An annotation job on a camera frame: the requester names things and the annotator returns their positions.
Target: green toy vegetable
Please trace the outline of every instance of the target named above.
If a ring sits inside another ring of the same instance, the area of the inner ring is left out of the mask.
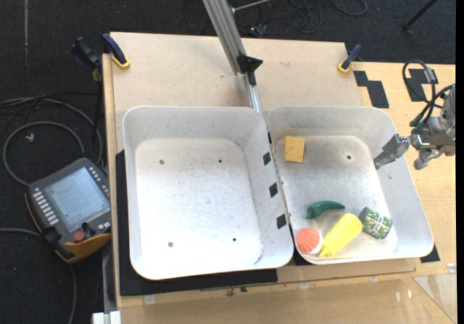
[[[340,204],[338,202],[333,202],[331,200],[323,200],[321,202],[315,202],[310,205],[310,207],[307,209],[307,214],[306,218],[308,220],[312,220],[314,218],[318,218],[321,214],[323,214],[325,211],[328,211],[330,209],[344,209],[345,206],[343,204]]]

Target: yellow bottle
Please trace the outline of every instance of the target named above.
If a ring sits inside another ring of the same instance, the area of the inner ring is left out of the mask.
[[[363,230],[360,219],[351,213],[345,213],[323,240],[319,257],[333,256]]]

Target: plastic tray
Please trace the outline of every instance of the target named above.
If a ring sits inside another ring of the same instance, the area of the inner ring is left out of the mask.
[[[384,239],[361,233],[330,257],[301,254],[314,264],[422,257],[434,240],[404,157],[376,170],[373,158],[396,133],[387,114],[373,107],[283,107],[269,117],[270,135],[294,235],[315,228],[324,235],[345,212],[363,207],[393,220]],[[283,159],[283,137],[305,139],[302,164]],[[313,202],[333,200],[346,209],[306,219]]]
[[[135,107],[123,134],[138,274],[157,280],[291,259],[266,124],[253,109]]]

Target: black floor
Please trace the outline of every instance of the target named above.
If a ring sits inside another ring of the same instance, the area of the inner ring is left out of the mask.
[[[229,0],[240,7],[252,0]],[[456,0],[438,0],[406,32],[402,25],[430,0],[272,0],[237,12],[243,37],[266,25],[264,38],[341,41],[362,46],[365,61],[454,64]],[[50,93],[94,118],[98,84],[73,59],[83,36],[97,54],[109,31],[214,35],[200,0],[0,0],[0,140],[27,122],[63,122],[90,144],[89,126],[56,104],[35,101],[24,110],[1,101]],[[103,132],[102,121],[99,127]],[[36,140],[25,136],[35,133]],[[53,128],[27,130],[9,147],[8,162],[27,181],[64,167],[79,155],[72,139]],[[24,202],[25,187],[0,165],[0,228],[35,230]],[[78,282],[74,323],[103,311],[101,255],[73,265]],[[0,322],[67,323],[73,304],[68,266],[35,236],[0,233]]]

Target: wooden table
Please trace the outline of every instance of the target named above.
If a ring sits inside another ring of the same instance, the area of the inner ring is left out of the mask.
[[[111,193],[115,194],[115,155],[123,149],[121,122],[138,105],[246,106],[242,77],[232,75],[216,37],[113,33],[131,66],[120,70],[104,55],[104,100]],[[336,66],[347,57],[343,43],[244,39],[247,54],[264,60],[257,83],[265,119],[280,106],[370,106],[366,88],[357,87],[352,70]],[[446,86],[455,82],[454,65],[429,65]],[[400,135],[423,108],[411,102],[402,82],[402,64],[354,62],[369,80],[383,83],[385,111]],[[391,259],[337,265],[278,268],[272,284],[182,291],[149,296],[121,296],[117,247],[117,212],[112,196],[112,256],[115,304],[123,323],[363,323],[394,317],[392,322],[451,323],[453,295],[434,300],[414,280],[435,292],[453,292],[456,274],[455,158],[440,157],[421,171],[413,169],[417,152],[406,153],[413,180],[434,235],[440,261]]]

